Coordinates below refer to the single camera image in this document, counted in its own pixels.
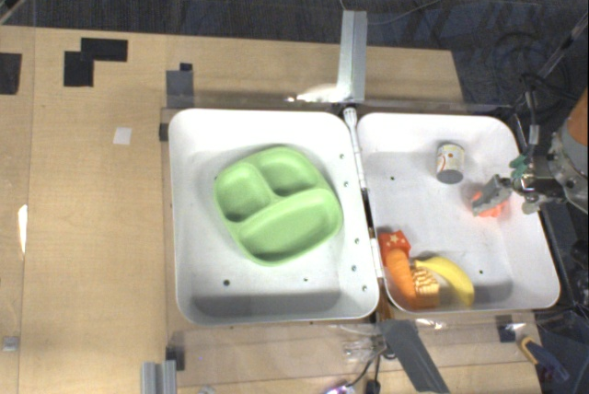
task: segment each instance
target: banana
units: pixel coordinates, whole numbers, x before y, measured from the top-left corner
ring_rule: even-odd
[[[438,273],[455,289],[465,306],[472,306],[475,288],[464,270],[453,261],[444,257],[431,257],[427,260],[415,260],[413,264],[415,268],[426,268]]]

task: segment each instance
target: metal bracket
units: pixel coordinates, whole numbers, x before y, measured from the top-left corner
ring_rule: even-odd
[[[177,394],[176,362],[161,365],[144,363],[141,367],[141,394]]]
[[[366,12],[344,11],[341,18],[340,70],[336,85],[341,101],[364,101],[367,39]]]

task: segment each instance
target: wooden surface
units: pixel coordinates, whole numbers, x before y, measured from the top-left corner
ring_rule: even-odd
[[[14,39],[30,35],[27,29],[3,29],[12,29]],[[339,49],[58,29],[34,35],[18,392],[139,392],[141,363],[161,362],[167,343],[157,134],[166,70],[192,63],[199,91],[296,94],[335,82]],[[63,87],[64,51],[79,51],[83,36],[128,40],[128,62],[96,62],[93,88]],[[370,48],[367,90],[373,97],[460,99],[448,52]],[[117,127],[132,128],[129,145],[113,144]],[[410,392],[404,373],[393,368],[383,373],[383,392]],[[223,369],[217,364],[216,370]],[[538,392],[528,362],[450,365],[443,375],[453,392]],[[215,388],[319,393],[331,381],[327,376]]]

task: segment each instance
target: white sticker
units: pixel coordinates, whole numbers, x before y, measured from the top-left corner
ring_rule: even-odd
[[[112,142],[115,145],[128,145],[131,143],[131,132],[133,129],[131,127],[117,127],[117,130],[114,133],[114,139]]]

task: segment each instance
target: can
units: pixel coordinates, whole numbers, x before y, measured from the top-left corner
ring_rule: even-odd
[[[435,176],[442,183],[455,184],[464,178],[464,148],[446,143],[438,147]]]

